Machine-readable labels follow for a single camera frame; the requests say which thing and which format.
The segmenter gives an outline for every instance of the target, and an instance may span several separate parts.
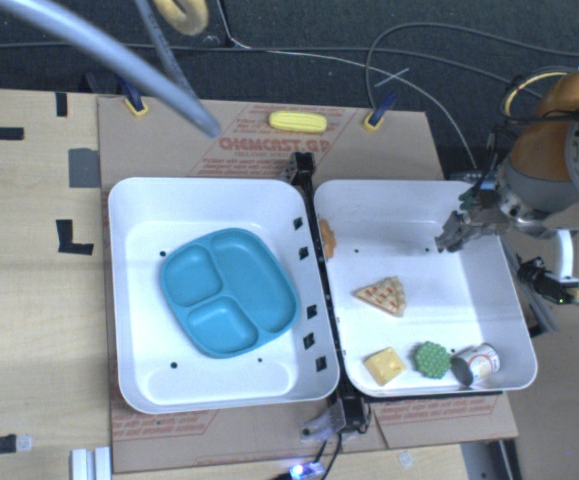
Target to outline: blue clamp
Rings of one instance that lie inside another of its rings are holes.
[[[377,131],[382,122],[384,121],[384,115],[387,110],[391,110],[393,108],[394,103],[396,102],[396,93],[390,92],[387,94],[387,97],[382,101],[380,106],[371,112],[365,120],[362,122],[362,126],[368,132],[375,132]]]
[[[114,76],[116,77],[116,80],[118,80],[118,83],[120,83],[122,92],[126,96],[125,105],[127,108],[134,116],[143,117],[147,112],[149,112],[149,107],[144,101],[142,101],[142,96],[140,95],[138,88],[115,73]]]

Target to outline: toy pizza slice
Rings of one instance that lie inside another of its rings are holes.
[[[356,291],[354,296],[391,315],[404,316],[405,294],[402,283],[396,276],[365,286]]]

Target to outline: yellow cheese block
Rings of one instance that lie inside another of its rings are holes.
[[[364,364],[381,386],[407,369],[400,356],[391,347],[369,356],[364,360]]]

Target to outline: blue divided plate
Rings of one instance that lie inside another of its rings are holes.
[[[277,338],[296,321],[298,293],[250,231],[228,228],[176,249],[160,270],[176,318],[205,354],[227,358]]]

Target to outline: wire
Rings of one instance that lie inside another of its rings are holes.
[[[198,102],[138,55],[52,0],[0,0],[0,9],[45,30],[100,61],[112,72],[162,99],[211,138],[220,123]]]
[[[314,462],[318,462],[322,458],[322,454],[324,453],[325,448],[327,448],[327,440],[326,439],[322,443],[320,450],[318,450],[318,453],[316,454],[315,458],[313,459]]]
[[[185,77],[182,69],[180,68],[180,64],[178,64],[176,61],[176,57],[173,54],[173,51],[171,50],[165,35],[162,33],[162,29],[158,25],[158,20],[156,19],[156,16],[154,15],[151,6],[149,5],[149,1],[134,0],[134,3],[136,4],[140,18],[142,19],[145,29],[151,38],[151,42],[156,49],[156,53],[160,58],[160,62],[162,63],[165,72],[176,84],[180,86],[180,88],[186,91],[189,96],[197,100],[198,96],[187,81],[187,77]]]
[[[336,462],[336,459],[338,458],[338,455],[340,454],[340,450],[342,450],[342,432],[338,432],[338,444],[336,445],[336,449],[333,452],[333,455],[331,456],[331,460],[329,461],[329,465],[327,466],[327,469],[325,470],[325,474],[322,475],[320,480],[325,480],[327,478],[327,476],[329,475],[329,473],[331,471],[331,468],[333,467],[333,463]]]
[[[574,73],[575,71],[575,69],[569,67],[546,67],[533,71],[526,76],[516,77],[516,80],[510,84],[500,101],[498,108],[500,114],[502,114],[509,122],[523,124],[540,121],[570,121],[572,118],[579,117],[579,110],[551,110],[543,116],[518,117],[511,115],[511,103],[521,91],[526,90],[526,87],[546,78],[561,78],[565,75]]]
[[[370,85],[370,81],[369,81],[369,73],[372,71],[382,73],[385,76],[387,76],[389,79],[397,80],[397,81],[409,86],[410,88],[414,89],[415,91],[417,91],[418,93],[423,95],[425,98],[429,99],[432,103],[434,103],[442,111],[442,113],[445,114],[449,123],[455,129],[458,137],[460,138],[460,140],[461,140],[461,142],[462,142],[462,144],[463,144],[463,146],[464,146],[464,148],[465,148],[465,150],[470,158],[472,166],[474,168],[477,168],[477,164],[475,162],[473,154],[471,153],[471,150],[468,146],[468,143],[467,143],[464,135],[462,134],[459,126],[457,125],[456,121],[453,119],[453,117],[448,112],[448,110],[444,107],[444,105],[442,105],[436,98],[431,96],[429,93],[424,91],[422,88],[415,85],[413,82],[410,82],[410,81],[402,78],[401,76],[399,76],[399,74],[388,73],[386,71],[377,69],[374,66],[372,66],[371,65],[372,55],[374,52],[387,52],[387,53],[397,53],[397,54],[401,54],[401,55],[411,55],[411,56],[415,56],[415,57],[425,58],[428,60],[433,60],[436,62],[442,62],[442,63],[445,63],[447,65],[452,65],[455,67],[460,67],[462,69],[466,69],[466,70],[469,70],[469,71],[472,71],[472,72],[475,72],[475,73],[478,73],[478,74],[481,74],[484,76],[488,76],[490,78],[493,78],[495,80],[498,80],[498,81],[501,81],[504,83],[509,83],[509,81],[504,79],[503,77],[500,77],[500,76],[495,75],[493,73],[489,73],[487,71],[480,70],[478,68],[474,68],[473,66],[468,66],[468,65],[465,65],[465,64],[462,64],[459,62],[450,61],[448,59],[443,59],[441,57],[436,57],[436,56],[428,55],[428,54],[422,54],[422,53],[418,53],[418,52],[409,52],[409,51],[404,51],[404,50],[378,48],[378,46],[377,46],[378,43],[384,37],[396,32],[396,31],[401,31],[401,30],[404,30],[407,28],[436,27],[436,28],[444,28],[444,29],[449,29],[449,30],[457,30],[457,31],[473,34],[476,36],[486,37],[486,38],[489,38],[489,39],[492,39],[495,41],[499,41],[502,43],[506,43],[506,44],[510,44],[510,45],[514,45],[517,47],[522,47],[522,48],[534,50],[534,51],[539,51],[539,52],[543,52],[543,53],[569,56],[569,57],[579,57],[579,53],[577,53],[577,52],[564,52],[564,51],[560,51],[560,50],[553,50],[553,49],[549,49],[549,48],[534,46],[534,45],[530,45],[527,43],[522,43],[520,41],[507,39],[504,37],[496,36],[494,34],[489,34],[486,32],[480,32],[480,31],[477,31],[474,29],[469,29],[467,27],[462,27],[462,26],[458,26],[458,25],[450,25],[450,24],[444,24],[444,23],[427,23],[427,22],[405,23],[405,24],[391,27],[391,28],[383,31],[373,41],[372,45],[368,49],[362,48],[362,47],[360,47],[360,48],[355,48],[355,47],[304,47],[304,48],[300,48],[300,47],[264,47],[264,48],[263,47],[256,47],[256,48],[254,48],[254,47],[248,46],[246,44],[243,44],[242,42],[235,39],[235,37],[233,37],[233,35],[231,34],[231,30],[229,28],[229,24],[227,22],[227,17],[224,13],[224,10],[223,10],[223,5],[222,5],[221,0],[217,0],[217,3],[218,3],[218,8],[219,8],[222,24],[223,24],[223,27],[225,28],[225,32],[227,34],[227,37],[232,42],[232,44],[236,45],[238,48],[233,48],[233,47],[231,47],[231,48],[171,47],[171,48],[177,49],[177,50],[186,50],[186,51],[195,51],[195,52],[212,52],[212,53],[224,52],[224,51],[230,51],[230,52],[241,52],[241,51],[265,52],[265,53],[272,53],[272,54],[292,55],[292,56],[300,56],[300,57],[311,57],[311,58],[318,58],[318,59],[334,60],[334,61],[343,62],[343,63],[347,63],[350,65],[362,67],[365,69],[365,86],[366,86],[366,91],[367,91],[367,97],[370,101],[371,107],[374,109],[375,109],[376,105],[375,105],[375,101],[374,101],[372,91],[371,91],[371,85]],[[31,46],[31,45],[40,46],[43,43],[26,43],[26,44],[27,44],[27,46]],[[128,45],[128,46],[145,47],[145,45]],[[366,61],[364,64],[361,64],[361,63],[350,61],[348,59],[344,59],[344,58],[340,58],[340,57],[334,57],[334,56],[330,56],[330,55],[322,55],[322,54],[313,53],[313,52],[323,52],[323,51],[338,51],[338,52],[362,51],[362,52],[366,52]],[[525,92],[539,97],[539,95],[534,93],[533,91],[526,90]]]

